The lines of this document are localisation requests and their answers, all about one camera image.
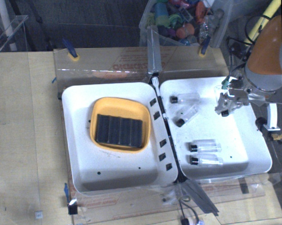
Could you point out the clear plastic storage bin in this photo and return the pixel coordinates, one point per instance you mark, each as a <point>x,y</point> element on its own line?
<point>188,16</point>

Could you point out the brown cardboard board red print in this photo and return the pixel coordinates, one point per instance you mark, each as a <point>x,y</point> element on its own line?
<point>129,59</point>

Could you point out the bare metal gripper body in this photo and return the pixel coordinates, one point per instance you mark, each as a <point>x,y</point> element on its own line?
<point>238,92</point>

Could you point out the yellow plastic bowl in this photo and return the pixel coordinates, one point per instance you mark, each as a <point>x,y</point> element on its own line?
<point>119,104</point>

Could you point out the white plastic tray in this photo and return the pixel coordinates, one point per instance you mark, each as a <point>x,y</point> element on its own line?
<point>115,166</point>
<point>214,127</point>

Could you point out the thin black and white rod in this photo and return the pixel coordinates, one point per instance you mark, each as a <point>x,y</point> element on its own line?
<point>163,108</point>

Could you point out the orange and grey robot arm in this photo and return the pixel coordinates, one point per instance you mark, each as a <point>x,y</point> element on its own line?
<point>266,55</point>

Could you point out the black cylinder on white bracket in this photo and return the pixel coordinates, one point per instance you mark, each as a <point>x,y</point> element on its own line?
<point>272,114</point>

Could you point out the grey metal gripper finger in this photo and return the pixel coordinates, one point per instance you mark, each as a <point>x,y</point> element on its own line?
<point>232,105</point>
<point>219,105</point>

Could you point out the black ribbed rectangular insert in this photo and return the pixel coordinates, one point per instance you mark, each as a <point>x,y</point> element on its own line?
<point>119,131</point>

